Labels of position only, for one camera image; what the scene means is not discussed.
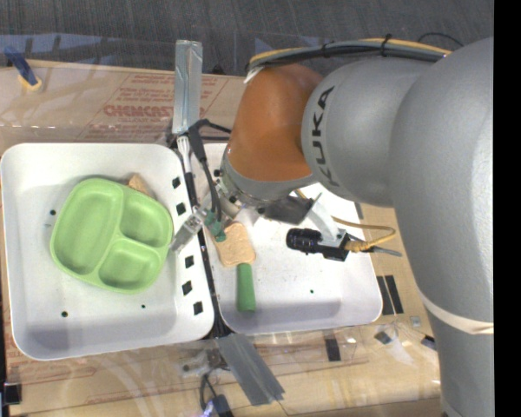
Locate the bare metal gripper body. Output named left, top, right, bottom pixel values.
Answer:
left=198, top=172, right=267, bottom=225

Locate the tan toast slice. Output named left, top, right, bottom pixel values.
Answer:
left=215, top=222, right=258, bottom=268

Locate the thin black and white rod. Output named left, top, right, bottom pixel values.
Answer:
left=175, top=134, right=221, bottom=336

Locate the brown biscuit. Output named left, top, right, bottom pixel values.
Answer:
left=127, top=173, right=156, bottom=199

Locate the green divided plate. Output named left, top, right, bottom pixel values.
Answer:
left=49, top=176, right=175, bottom=295

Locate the green cylinder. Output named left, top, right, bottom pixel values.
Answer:
left=235, top=261, right=258, bottom=313

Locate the white plastic tray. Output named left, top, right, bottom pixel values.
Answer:
left=0, top=142, right=215, bottom=361
left=201, top=142, right=384, bottom=336

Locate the brown cardboard board, red print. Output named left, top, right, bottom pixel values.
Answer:
left=0, top=58, right=442, bottom=417

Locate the black cylinder on white bracket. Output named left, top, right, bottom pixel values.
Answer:
left=285, top=192, right=352, bottom=263

